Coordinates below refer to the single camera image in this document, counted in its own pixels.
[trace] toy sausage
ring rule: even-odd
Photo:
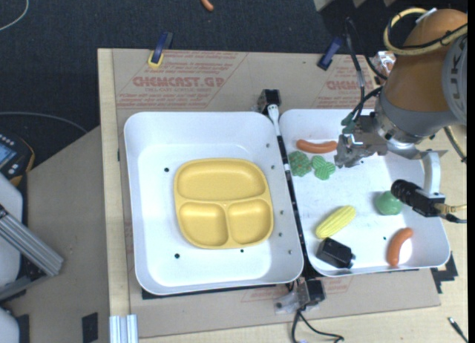
[[[211,2],[209,2],[209,0],[201,0],[201,4],[203,4],[203,6],[209,12],[212,12],[214,9],[214,5]]]
[[[328,141],[327,143],[309,143],[306,140],[297,140],[296,146],[307,153],[323,154],[334,151],[338,146],[336,141]]]
[[[393,237],[387,250],[387,262],[392,267],[397,267],[399,264],[399,253],[401,252],[402,244],[413,235],[413,230],[409,227],[400,229]]]

